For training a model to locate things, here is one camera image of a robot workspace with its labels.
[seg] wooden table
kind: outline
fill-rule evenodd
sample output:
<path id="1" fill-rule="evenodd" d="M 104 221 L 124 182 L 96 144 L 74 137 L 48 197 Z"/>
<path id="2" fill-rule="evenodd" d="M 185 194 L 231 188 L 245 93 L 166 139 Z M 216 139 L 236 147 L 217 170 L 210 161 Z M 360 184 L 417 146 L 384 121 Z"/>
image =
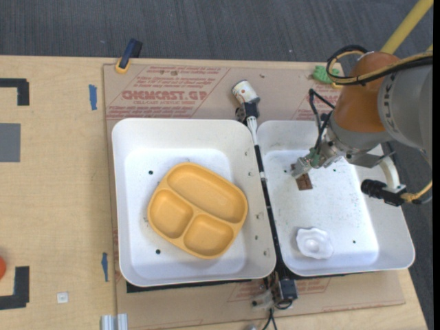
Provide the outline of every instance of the wooden table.
<path id="1" fill-rule="evenodd" d="M 102 65 L 111 58 L 0 56 L 0 78 L 26 78 L 30 106 L 0 88 L 0 123 L 21 124 L 19 163 L 0 162 L 0 255 L 8 270 L 0 296 L 12 293 L 14 268 L 30 267 L 30 301 L 0 311 L 3 329 L 98 329 L 116 314 L 109 165 Z M 170 60 L 136 60 L 169 64 Z M 173 60 L 199 65 L 198 60 Z M 297 63 L 204 61 L 204 65 L 289 68 Z M 97 87 L 91 110 L 89 85 Z M 108 256 L 105 281 L 102 255 Z M 407 270 L 404 305 L 277 319 L 279 329 L 426 329 Z M 57 294 L 68 292 L 68 302 Z M 244 329 L 250 322 L 189 327 Z M 254 322 L 259 327 L 263 320 Z"/>

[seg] blue mark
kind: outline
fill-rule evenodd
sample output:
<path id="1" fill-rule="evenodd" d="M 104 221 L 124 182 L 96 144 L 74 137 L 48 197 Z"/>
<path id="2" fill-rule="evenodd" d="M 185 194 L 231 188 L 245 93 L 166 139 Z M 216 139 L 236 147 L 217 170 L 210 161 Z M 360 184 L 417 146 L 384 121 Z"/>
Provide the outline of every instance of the blue mark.
<path id="1" fill-rule="evenodd" d="M 98 96 L 96 94 L 96 87 L 94 85 L 89 85 L 89 97 L 90 105 L 92 110 L 97 110 L 96 103 L 98 102 Z"/>
<path id="2" fill-rule="evenodd" d="M 104 270 L 105 282 L 109 282 L 109 262 L 107 261 L 107 253 L 102 253 L 101 259 L 102 270 Z"/>

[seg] dark background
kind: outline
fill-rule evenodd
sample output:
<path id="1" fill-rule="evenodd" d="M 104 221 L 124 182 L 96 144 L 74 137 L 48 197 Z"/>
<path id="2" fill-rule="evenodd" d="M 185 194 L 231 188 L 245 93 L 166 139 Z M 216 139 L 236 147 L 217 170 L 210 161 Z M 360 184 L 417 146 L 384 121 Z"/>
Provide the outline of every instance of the dark background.
<path id="1" fill-rule="evenodd" d="M 0 54 L 119 57 L 135 38 L 142 58 L 322 62 L 348 44 L 380 50 L 417 1 L 0 0 Z M 425 51 L 433 25 L 431 8 L 395 54 Z M 401 182 L 423 188 L 432 171 L 418 151 L 390 145 Z M 434 329 L 432 202 L 403 209 L 416 249 L 410 273 Z"/>

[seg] cardboard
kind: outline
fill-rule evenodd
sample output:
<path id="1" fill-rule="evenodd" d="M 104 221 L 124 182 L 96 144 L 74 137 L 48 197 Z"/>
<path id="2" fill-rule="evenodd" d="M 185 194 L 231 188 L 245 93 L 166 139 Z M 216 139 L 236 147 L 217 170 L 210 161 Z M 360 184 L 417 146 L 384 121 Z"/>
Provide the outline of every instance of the cardboard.
<path id="1" fill-rule="evenodd" d="M 127 313 L 130 329 L 171 329 L 238 320 L 265 319 L 267 311 L 252 308 L 265 291 L 261 280 L 212 286 L 127 292 L 118 265 L 118 227 L 114 192 L 111 130 L 123 118 L 234 119 L 238 102 L 232 87 L 246 79 L 261 98 L 258 123 L 266 120 L 313 120 L 308 91 L 315 89 L 333 104 L 339 89 L 311 76 L 315 65 L 289 68 L 213 67 L 199 65 L 136 65 L 124 75 L 104 66 L 107 143 L 111 187 L 113 243 L 118 313 Z M 316 99 L 320 113 L 329 112 Z M 277 316 L 314 314 L 404 303 L 397 274 L 378 272 L 297 280 L 299 299 Z"/>

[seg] green object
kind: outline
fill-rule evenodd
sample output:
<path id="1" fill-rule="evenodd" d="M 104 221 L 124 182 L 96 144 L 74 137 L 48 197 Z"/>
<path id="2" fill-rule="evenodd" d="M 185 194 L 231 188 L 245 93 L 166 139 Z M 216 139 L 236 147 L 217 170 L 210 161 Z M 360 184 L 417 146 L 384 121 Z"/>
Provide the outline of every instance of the green object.
<path id="1" fill-rule="evenodd" d="M 339 74 L 339 70 L 332 69 L 331 73 L 337 76 Z M 313 78 L 319 80 L 322 83 L 333 83 L 333 81 L 328 77 L 327 71 L 325 70 L 324 66 L 315 66 L 315 71 L 313 71 Z"/>

